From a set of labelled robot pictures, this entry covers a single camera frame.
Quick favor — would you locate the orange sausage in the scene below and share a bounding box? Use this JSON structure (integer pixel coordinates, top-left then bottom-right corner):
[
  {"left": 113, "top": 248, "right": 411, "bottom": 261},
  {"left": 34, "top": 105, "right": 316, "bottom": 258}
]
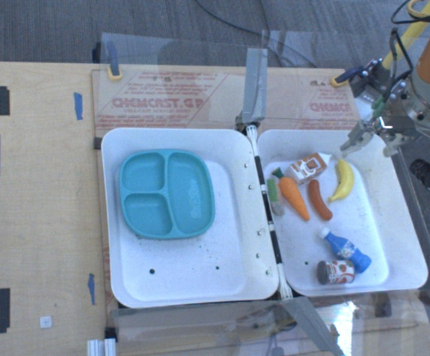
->
[{"left": 307, "top": 179, "right": 334, "bottom": 222}]

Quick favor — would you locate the black cylinder on white bracket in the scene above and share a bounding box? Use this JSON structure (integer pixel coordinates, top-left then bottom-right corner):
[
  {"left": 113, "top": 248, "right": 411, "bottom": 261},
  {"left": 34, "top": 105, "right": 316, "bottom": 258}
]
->
[{"left": 409, "top": 158, "right": 430, "bottom": 200}]

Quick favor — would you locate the blue bottle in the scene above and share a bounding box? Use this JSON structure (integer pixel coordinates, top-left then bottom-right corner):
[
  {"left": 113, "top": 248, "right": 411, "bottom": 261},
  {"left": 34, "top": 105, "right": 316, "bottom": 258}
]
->
[{"left": 319, "top": 227, "right": 373, "bottom": 274}]

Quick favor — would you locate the orange and white carton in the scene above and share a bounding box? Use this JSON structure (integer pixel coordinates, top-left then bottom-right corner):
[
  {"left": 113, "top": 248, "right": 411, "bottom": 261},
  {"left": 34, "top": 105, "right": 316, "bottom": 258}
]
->
[{"left": 284, "top": 152, "right": 334, "bottom": 186}]

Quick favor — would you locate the white plastic tray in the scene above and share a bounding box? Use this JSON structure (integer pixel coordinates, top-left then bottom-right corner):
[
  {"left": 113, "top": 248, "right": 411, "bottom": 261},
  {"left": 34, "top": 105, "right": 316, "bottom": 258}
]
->
[
  {"left": 256, "top": 128, "right": 429, "bottom": 298},
  {"left": 100, "top": 127, "right": 280, "bottom": 309}
]

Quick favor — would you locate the red and white can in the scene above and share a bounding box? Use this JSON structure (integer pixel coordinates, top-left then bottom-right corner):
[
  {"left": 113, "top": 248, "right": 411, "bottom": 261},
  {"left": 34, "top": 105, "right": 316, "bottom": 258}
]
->
[{"left": 316, "top": 260, "right": 356, "bottom": 286}]

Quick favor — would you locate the yellow banana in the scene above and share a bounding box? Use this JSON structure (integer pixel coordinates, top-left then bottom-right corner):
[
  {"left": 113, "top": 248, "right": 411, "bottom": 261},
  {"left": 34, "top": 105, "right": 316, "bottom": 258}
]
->
[{"left": 328, "top": 158, "right": 356, "bottom": 204}]

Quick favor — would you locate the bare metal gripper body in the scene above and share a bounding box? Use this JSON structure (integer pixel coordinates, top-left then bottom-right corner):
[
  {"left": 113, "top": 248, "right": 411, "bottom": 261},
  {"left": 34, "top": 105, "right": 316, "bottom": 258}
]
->
[{"left": 373, "top": 102, "right": 430, "bottom": 141}]

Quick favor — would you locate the green and grey tube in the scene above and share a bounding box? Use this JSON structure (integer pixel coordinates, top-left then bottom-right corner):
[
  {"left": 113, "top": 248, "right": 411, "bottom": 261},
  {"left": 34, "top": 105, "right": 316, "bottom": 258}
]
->
[{"left": 266, "top": 177, "right": 286, "bottom": 217}]

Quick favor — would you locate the orange carrot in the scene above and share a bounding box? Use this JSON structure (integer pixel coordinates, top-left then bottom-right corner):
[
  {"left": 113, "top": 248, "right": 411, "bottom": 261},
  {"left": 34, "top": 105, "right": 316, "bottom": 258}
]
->
[{"left": 271, "top": 167, "right": 311, "bottom": 223}]

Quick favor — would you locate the teal divided plate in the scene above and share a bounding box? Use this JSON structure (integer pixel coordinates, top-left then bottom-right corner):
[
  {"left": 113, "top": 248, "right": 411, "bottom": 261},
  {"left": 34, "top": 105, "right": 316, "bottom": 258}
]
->
[{"left": 118, "top": 148, "right": 216, "bottom": 241}]

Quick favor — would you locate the brown cardboard board red print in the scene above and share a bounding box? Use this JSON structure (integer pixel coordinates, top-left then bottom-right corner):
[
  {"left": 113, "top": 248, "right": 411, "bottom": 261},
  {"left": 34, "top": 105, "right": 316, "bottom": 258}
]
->
[{"left": 90, "top": 68, "right": 363, "bottom": 333}]

